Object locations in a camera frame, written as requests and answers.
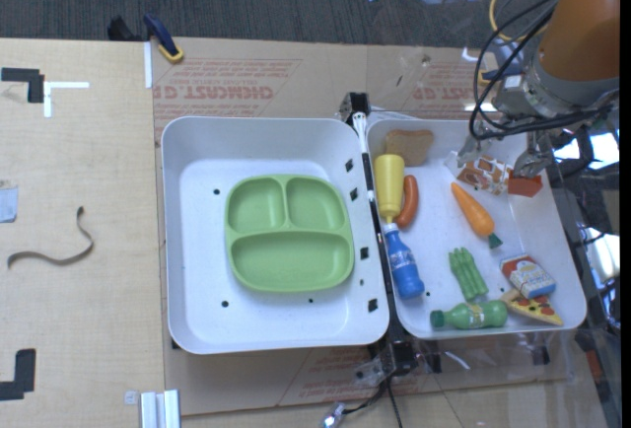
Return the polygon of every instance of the toy sausage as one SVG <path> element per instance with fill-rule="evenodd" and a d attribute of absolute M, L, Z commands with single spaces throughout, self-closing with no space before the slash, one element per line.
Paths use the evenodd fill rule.
<path fill-rule="evenodd" d="M 405 198 L 403 207 L 398 216 L 394 218 L 394 223 L 399 229 L 407 227 L 412 222 L 418 209 L 419 195 L 415 176 L 405 176 L 403 178 L 403 194 Z"/>

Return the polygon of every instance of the toy vegetable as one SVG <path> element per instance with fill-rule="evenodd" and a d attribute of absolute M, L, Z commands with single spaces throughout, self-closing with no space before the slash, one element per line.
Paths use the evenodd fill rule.
<path fill-rule="evenodd" d="M 450 252 L 450 269 L 467 302 L 489 292 L 489 288 L 467 248 L 456 248 Z"/>
<path fill-rule="evenodd" d="M 502 241 L 493 233 L 495 222 L 484 207 L 473 198 L 464 188 L 452 182 L 452 193 L 466 220 L 471 225 L 473 232 L 489 240 L 489 248 L 493 249 L 502 245 Z"/>

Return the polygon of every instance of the toy bread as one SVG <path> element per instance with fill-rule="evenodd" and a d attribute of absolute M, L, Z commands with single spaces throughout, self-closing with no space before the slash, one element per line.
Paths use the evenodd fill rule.
<path fill-rule="evenodd" d="M 399 155 L 405 167 L 418 167 L 433 143 L 431 130 L 391 130 L 386 134 L 386 153 Z"/>

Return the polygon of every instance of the toy juice box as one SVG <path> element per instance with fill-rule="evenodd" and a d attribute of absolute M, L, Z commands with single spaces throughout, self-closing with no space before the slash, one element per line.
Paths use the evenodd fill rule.
<path fill-rule="evenodd" d="M 470 184 L 475 189 L 483 189 L 494 195 L 502 194 L 507 189 L 511 166 L 495 160 L 488 155 L 482 155 L 462 167 L 458 166 L 457 153 L 452 151 L 444 161 L 444 165 L 452 172 L 457 180 Z"/>
<path fill-rule="evenodd" d="M 527 254 L 502 260 L 500 268 L 526 298 L 546 295 L 556 288 L 550 274 Z"/>

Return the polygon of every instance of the wooden table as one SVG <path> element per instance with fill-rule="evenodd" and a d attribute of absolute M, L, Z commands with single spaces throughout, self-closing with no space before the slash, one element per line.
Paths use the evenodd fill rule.
<path fill-rule="evenodd" d="M 42 104 L 27 101 L 27 84 L 0 83 L 0 187 L 19 192 L 17 219 L 0 224 L 0 383 L 13 381 L 19 350 L 36 351 L 35 390 L 0 401 L 0 426 L 133 428 L 138 406 L 125 395 L 165 389 L 154 110 L 144 47 L 2 41 L 1 67 L 38 69 L 46 81 L 89 88 L 53 89 L 52 117 L 44 117 Z M 22 258 L 2 266 L 21 250 L 60 258 L 83 250 L 81 206 L 94 239 L 84 259 L 57 266 Z M 604 427 L 588 362 L 569 350 L 572 380 L 401 396 L 403 425 Z M 184 418 L 182 426 L 316 426 L 326 409 L 217 413 Z M 396 421 L 385 397 L 349 415 L 344 426 Z"/>

